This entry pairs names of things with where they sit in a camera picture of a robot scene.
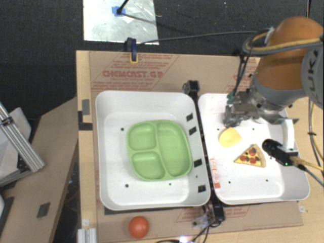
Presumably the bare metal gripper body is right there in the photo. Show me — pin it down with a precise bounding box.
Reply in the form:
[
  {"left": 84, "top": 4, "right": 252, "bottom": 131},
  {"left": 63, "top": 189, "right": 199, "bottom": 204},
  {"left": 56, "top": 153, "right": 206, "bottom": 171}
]
[{"left": 231, "top": 88, "right": 287, "bottom": 125}]

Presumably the yellow round chip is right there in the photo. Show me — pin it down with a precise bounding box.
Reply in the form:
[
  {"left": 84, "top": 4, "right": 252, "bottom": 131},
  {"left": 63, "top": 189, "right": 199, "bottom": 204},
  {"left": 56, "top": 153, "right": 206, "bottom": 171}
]
[{"left": 218, "top": 127, "right": 242, "bottom": 148}]

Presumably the thin black and white rod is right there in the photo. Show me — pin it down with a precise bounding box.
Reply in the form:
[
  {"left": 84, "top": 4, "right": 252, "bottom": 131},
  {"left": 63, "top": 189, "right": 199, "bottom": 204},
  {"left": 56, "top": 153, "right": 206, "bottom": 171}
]
[{"left": 191, "top": 92, "right": 223, "bottom": 212}]

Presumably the pizza slice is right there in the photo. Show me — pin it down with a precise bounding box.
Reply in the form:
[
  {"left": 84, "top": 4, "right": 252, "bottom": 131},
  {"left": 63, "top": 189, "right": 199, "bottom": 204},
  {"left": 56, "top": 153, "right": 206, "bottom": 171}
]
[{"left": 233, "top": 143, "right": 267, "bottom": 168}]

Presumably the green divided plate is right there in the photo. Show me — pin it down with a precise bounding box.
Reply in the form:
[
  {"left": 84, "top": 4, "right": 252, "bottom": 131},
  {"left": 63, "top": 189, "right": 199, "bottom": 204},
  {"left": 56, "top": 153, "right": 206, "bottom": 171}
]
[{"left": 126, "top": 119, "right": 193, "bottom": 182}]

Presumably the white plastic tray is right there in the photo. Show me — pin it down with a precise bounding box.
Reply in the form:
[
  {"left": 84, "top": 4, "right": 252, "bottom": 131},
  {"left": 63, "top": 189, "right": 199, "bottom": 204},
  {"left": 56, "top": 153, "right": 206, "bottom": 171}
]
[
  {"left": 197, "top": 93, "right": 311, "bottom": 206},
  {"left": 95, "top": 90, "right": 212, "bottom": 211}
]

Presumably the brown cardboard board, red print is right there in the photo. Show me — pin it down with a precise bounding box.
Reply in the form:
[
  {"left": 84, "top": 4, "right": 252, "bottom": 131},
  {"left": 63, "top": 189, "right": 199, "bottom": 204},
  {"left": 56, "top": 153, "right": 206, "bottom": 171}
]
[{"left": 88, "top": 50, "right": 304, "bottom": 238}]

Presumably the orange-red ball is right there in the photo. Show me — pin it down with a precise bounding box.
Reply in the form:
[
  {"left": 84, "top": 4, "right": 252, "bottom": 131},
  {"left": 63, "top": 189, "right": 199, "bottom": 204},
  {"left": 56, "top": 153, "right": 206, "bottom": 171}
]
[{"left": 128, "top": 216, "right": 150, "bottom": 239}]

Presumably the black block with thin wires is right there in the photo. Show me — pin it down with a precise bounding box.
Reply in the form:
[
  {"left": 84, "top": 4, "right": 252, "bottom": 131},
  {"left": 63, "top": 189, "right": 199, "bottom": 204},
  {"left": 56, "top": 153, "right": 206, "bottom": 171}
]
[
  {"left": 209, "top": 203, "right": 226, "bottom": 224},
  {"left": 182, "top": 79, "right": 201, "bottom": 96}
]

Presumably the black cylinder on white bracket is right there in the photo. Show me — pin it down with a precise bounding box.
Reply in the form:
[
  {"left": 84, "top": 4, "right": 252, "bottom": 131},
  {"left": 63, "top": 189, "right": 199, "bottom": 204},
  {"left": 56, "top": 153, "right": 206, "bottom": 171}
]
[{"left": 261, "top": 117, "right": 301, "bottom": 167}]

